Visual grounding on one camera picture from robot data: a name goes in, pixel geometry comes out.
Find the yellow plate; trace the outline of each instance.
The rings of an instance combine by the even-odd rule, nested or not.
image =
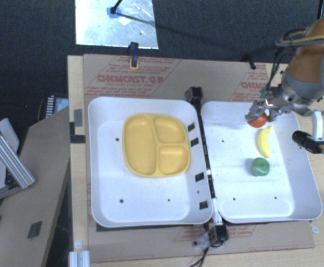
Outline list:
[[[171,116],[146,113],[129,117],[123,125],[122,147],[127,167],[139,176],[175,176],[190,165],[187,132]]]

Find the white tray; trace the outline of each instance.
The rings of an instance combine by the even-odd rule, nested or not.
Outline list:
[[[139,113],[164,114],[185,128],[194,123],[188,170],[178,176],[148,178],[133,174],[122,152],[126,119]],[[91,154],[92,214],[106,227],[201,224],[212,214],[205,159],[195,109],[187,102],[100,97],[88,108]],[[204,179],[195,176],[204,173]]]
[[[251,103],[208,102],[202,107],[217,208],[232,223],[312,220],[322,212],[307,153],[292,141],[299,130],[294,113],[283,114],[268,137],[270,172],[254,176],[251,163],[262,157],[260,129],[245,122]]]

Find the dark gray fabric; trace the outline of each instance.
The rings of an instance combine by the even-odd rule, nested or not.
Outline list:
[[[239,61],[249,53],[255,62],[272,62],[276,37],[313,23],[318,0],[153,0],[153,5],[159,50],[141,55]],[[9,117],[16,130],[37,121],[44,96],[67,91],[68,55],[126,53],[77,46],[74,14],[74,0],[0,0],[0,119]]]

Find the banana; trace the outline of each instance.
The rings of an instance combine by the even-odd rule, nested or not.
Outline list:
[[[260,151],[260,153],[265,157],[265,158],[270,158],[271,157],[271,150],[268,145],[268,135],[271,130],[273,130],[274,127],[266,127],[260,131],[258,134],[257,138],[257,146]]]

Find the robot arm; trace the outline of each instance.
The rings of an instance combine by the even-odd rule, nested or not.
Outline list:
[[[301,31],[292,31],[276,41],[279,46],[278,56],[285,48],[296,48],[289,66],[282,75],[282,81],[277,87],[270,83],[279,64],[276,60],[269,83],[261,90],[261,100],[255,100],[246,121],[253,127],[261,127],[267,121],[275,121],[283,113],[291,111],[309,116],[313,122],[312,136],[306,134],[315,142],[315,146],[323,145],[322,118],[324,111],[312,111],[309,105],[324,95],[324,18],[317,20],[311,27]],[[299,145],[299,133],[293,137]],[[319,149],[308,149],[313,153],[322,153]]]

